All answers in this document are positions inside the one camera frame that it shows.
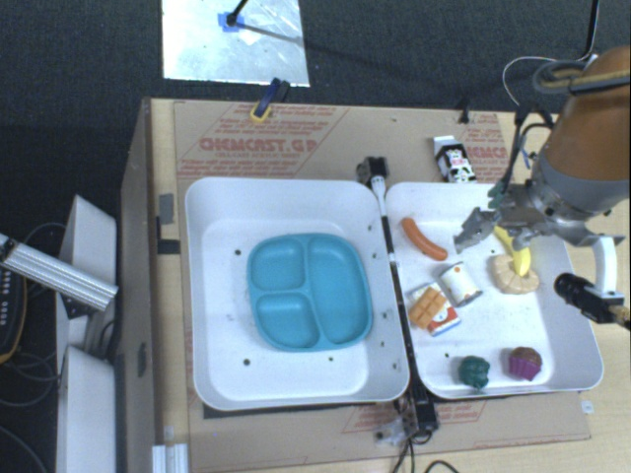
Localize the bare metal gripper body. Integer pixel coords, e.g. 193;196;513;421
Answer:
494;184;626;246

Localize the white plastic tray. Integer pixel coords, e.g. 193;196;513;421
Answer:
384;180;605;400
184;175;412;412

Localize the brown cardboard board red print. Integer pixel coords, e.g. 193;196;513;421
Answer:
172;99;593;460

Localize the yellow banana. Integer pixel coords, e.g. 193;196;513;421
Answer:
493;224;533;278

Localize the green broccoli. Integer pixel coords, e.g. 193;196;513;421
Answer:
457;355;492;391

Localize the white cow print carton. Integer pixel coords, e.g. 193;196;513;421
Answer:
432;135;479;185

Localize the small white can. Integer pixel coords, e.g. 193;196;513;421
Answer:
437;261;484;308

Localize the thin black and white rod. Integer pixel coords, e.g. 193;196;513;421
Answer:
372;174;431;408

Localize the orange toy sausage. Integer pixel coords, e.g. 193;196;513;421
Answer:
399;217;450;262

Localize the beige toy doughnut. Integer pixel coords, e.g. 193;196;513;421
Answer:
487;253;540;296

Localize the black cylinder on white bracket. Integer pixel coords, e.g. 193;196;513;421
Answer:
552;234;631;325

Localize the black block with thin wires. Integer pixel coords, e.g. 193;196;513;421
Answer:
393;395;440;439
356;156;391;187

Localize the purple and brown toy cupcake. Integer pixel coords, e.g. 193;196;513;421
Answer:
501;346;544;382

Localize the blue divided plate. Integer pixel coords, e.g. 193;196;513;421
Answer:
245;233;374;354

